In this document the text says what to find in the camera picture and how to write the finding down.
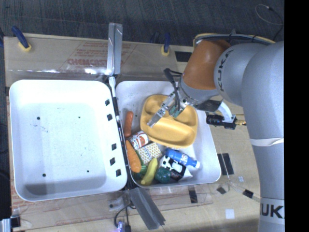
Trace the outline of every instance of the bottle cap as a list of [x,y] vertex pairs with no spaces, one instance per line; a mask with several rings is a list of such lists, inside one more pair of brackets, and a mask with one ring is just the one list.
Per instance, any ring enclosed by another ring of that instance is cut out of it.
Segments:
[[199,168],[200,166],[201,166],[201,163],[199,161],[197,161],[195,168]]

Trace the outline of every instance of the teal object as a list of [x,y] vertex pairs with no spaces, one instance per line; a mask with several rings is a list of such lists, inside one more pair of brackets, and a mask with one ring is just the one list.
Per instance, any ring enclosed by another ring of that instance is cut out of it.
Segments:
[[164,167],[159,167],[154,178],[162,184],[167,184],[170,180],[170,170]]

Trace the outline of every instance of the yellow clamp tip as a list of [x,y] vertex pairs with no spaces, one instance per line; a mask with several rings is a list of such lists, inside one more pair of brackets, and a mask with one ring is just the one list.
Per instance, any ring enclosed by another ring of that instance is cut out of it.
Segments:
[[164,45],[163,45],[163,46],[161,46],[161,53],[162,53],[163,56],[168,56],[169,55],[169,49],[168,49],[168,52],[165,52],[164,51]]
[[31,48],[32,48],[32,46],[28,43],[28,47],[27,48],[25,48],[24,46],[23,46],[23,44],[21,44],[21,42],[19,41],[18,42],[18,45],[21,47],[21,49],[23,49],[23,51],[25,51],[25,52],[28,52],[28,51],[30,51],[31,50]]

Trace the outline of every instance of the robotic arm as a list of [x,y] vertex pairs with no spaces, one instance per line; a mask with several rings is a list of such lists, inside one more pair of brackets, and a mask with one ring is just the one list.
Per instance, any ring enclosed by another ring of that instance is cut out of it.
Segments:
[[[231,46],[226,41],[231,37],[249,43]],[[283,52],[283,41],[248,35],[197,36],[178,87],[148,123],[154,126],[166,110],[176,117],[191,105],[206,111],[208,124],[234,129],[235,115],[223,101],[211,98],[220,95],[242,106],[260,178],[259,232],[285,230]],[[209,114],[217,110],[222,116]]]

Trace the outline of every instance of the blue bottle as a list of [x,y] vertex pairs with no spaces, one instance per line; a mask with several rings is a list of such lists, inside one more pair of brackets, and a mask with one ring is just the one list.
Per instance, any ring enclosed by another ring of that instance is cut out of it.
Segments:
[[199,168],[201,163],[197,160],[193,160],[187,154],[182,153],[179,150],[167,148],[166,156],[172,158],[183,166],[192,166],[195,168]]

